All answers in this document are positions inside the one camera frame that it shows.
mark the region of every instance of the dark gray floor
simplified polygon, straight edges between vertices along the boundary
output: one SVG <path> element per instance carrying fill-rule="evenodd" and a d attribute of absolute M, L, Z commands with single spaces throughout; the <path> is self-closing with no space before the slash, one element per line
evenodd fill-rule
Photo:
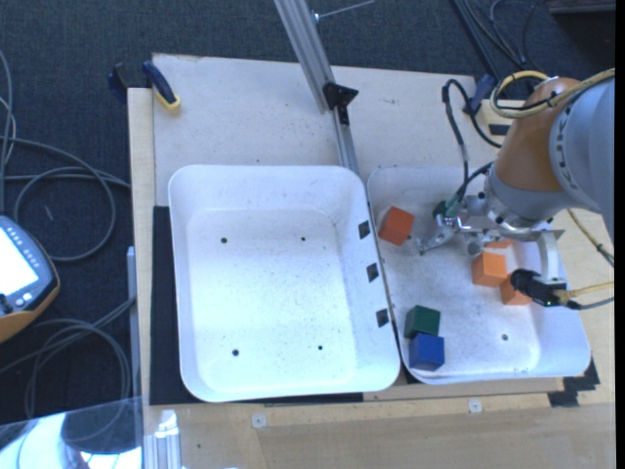
<path fill-rule="evenodd" d="M 323 14 L 363 1 L 309 4 Z M 470 1 L 481 8 L 477 12 L 488 12 L 494 0 Z M 539 0 L 518 0 L 498 6 L 496 17 L 516 44 L 526 43 L 532 68 L 582 79 L 614 66 L 614 13 L 555 17 Z M 475 78 L 488 71 L 449 0 L 375 0 L 322 20 L 320 32 L 336 65 Z M 295 61 L 271 0 L 0 0 L 0 48 L 12 68 L 19 135 L 72 151 L 127 181 L 125 106 L 106 83 L 115 64 L 125 63 L 130 83 L 140 86 L 145 85 L 141 63 L 154 52 Z M 488 50 L 501 74 L 519 69 L 491 44 Z M 6 97 L 4 83 L 0 96 Z M 64 164 L 17 148 L 8 172 L 39 173 Z M 9 185 L 9 204 L 19 189 Z M 42 320 L 94 321 L 126 299 L 132 214 L 129 194 L 115 190 L 114 195 L 118 217 L 112 239 L 84 262 L 59 265 L 62 293 Z M 65 255 L 95 245 L 109 214 L 104 194 L 91 184 L 45 184 L 27 196 L 21 220 L 50 253 Z M 128 351 L 125 318 L 107 331 Z M 31 327 L 0 344 L 0 369 L 39 349 L 49 335 L 50 329 Z M 29 361 L 0 376 L 0 423 L 24 418 L 23 391 L 31 371 Z M 91 337 L 41 370 L 35 415 L 118 397 L 114 354 Z"/>

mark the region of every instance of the black clamp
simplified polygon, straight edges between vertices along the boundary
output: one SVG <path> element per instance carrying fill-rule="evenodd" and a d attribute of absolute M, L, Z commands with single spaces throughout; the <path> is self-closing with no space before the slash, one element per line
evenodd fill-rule
<path fill-rule="evenodd" d="M 330 109 L 336 108 L 339 113 L 339 121 L 342 125 L 350 125 L 348 117 L 348 104 L 351 103 L 356 95 L 357 90 L 343 87 L 336 83 L 328 82 L 323 86 L 323 95 Z"/>
<path fill-rule="evenodd" d="M 154 87 L 156 99 L 167 109 L 176 109 L 180 105 L 180 98 L 172 90 L 169 82 L 152 63 L 145 61 L 142 64 L 142 72 L 146 76 L 147 86 Z M 128 102 L 128 88 L 131 86 L 127 80 L 128 72 L 123 63 L 116 64 L 112 72 L 108 74 L 108 88 L 122 105 Z"/>
<path fill-rule="evenodd" d="M 538 273 L 530 270 L 515 270 L 510 278 L 510 283 L 515 290 L 527 297 L 531 297 L 534 302 L 546 308 L 559 306 L 562 301 L 556 295 L 556 290 L 566 289 L 565 282 L 556 280 L 545 283 L 540 280 Z"/>

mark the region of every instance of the metal rod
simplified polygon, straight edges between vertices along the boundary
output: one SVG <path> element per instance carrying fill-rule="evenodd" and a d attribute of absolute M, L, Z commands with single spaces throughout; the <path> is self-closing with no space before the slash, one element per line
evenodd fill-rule
<path fill-rule="evenodd" d="M 329 107 L 323 95 L 323 86 L 328 82 L 334 83 L 334 75 L 311 17 L 311 8 L 306 0 L 273 0 L 273 2 L 282 18 L 319 110 L 326 112 Z"/>
<path fill-rule="evenodd" d="M 366 2 L 362 2 L 360 4 L 351 5 L 350 7 L 344 7 L 343 9 L 338 9 L 332 12 L 326 12 L 325 14 L 315 14 L 314 18 L 319 21 L 320 19 L 327 18 L 328 16 L 334 16 L 335 14 L 340 14 L 342 12 L 351 11 L 353 9 L 358 9 L 359 7 L 364 7 L 365 5 L 371 5 L 375 0 L 367 0 Z"/>

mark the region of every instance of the white tray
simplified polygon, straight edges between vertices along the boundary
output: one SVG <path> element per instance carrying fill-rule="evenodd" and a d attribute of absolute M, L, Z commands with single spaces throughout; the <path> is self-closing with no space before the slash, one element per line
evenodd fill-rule
<path fill-rule="evenodd" d="M 354 173 L 191 165 L 172 177 L 169 205 L 192 394 L 228 402 L 393 384 L 400 360 L 392 325 L 380 324 L 388 299 Z"/>
<path fill-rule="evenodd" d="M 425 234 L 436 204 L 448 199 L 461 180 L 460 168 L 390 167 L 374 172 L 367 184 L 376 224 L 393 205 L 415 216 L 411 240 L 402 246 L 384 240 L 379 244 L 406 367 L 430 384 L 582 373 L 590 348 L 578 312 L 535 303 L 504 306 L 499 288 L 472 283 L 471 260 L 460 234 L 420 255 L 414 239 Z M 483 180 L 476 179 L 469 193 L 481 187 Z M 541 271 L 535 243 L 515 242 L 499 252 L 505 252 L 509 272 Z M 417 304 L 440 311 L 438 335 L 444 339 L 445 363 L 435 371 L 408 365 L 403 326 Z"/>

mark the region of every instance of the handheld device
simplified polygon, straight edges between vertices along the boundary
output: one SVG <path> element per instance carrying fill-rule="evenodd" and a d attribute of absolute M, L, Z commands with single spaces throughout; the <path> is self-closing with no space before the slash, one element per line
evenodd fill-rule
<path fill-rule="evenodd" d="M 57 270 L 37 240 L 0 215 L 0 342 L 39 317 L 60 288 Z"/>

